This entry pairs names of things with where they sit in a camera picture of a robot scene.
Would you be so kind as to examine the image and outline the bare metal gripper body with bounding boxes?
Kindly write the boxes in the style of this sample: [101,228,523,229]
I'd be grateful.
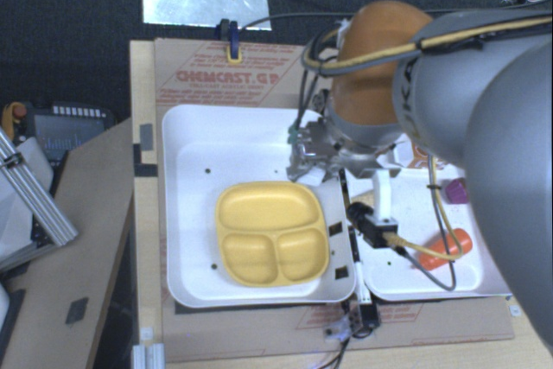
[289,118,402,179]

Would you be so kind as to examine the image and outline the tan biscuit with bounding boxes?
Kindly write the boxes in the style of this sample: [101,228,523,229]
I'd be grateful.
[352,192,377,209]

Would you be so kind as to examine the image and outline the yellow divided plate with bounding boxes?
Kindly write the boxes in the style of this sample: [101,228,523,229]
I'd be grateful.
[214,181,331,287]

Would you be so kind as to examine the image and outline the thin black and white rod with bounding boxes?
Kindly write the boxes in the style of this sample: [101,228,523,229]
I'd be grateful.
[338,168,373,304]

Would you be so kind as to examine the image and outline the white and orange carton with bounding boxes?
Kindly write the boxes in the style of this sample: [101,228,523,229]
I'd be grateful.
[393,138,447,170]

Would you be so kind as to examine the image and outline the white plastic tray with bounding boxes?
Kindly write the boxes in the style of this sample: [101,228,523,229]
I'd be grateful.
[162,104,358,309]
[345,132,513,302]

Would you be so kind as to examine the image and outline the purple grapes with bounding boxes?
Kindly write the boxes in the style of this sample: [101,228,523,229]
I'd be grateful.
[444,177,469,205]

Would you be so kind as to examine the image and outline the orange carrot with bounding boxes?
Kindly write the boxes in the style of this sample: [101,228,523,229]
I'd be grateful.
[417,227,474,271]

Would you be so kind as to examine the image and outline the brown cardboard board, red print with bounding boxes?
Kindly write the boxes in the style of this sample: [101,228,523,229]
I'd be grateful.
[153,37,516,364]

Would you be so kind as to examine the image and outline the black cylinder on white bracket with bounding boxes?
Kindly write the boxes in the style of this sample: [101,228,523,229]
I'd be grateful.
[346,169,401,250]

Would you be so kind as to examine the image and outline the black block with thin wires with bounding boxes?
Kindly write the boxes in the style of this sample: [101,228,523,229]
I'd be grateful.
[348,302,381,333]

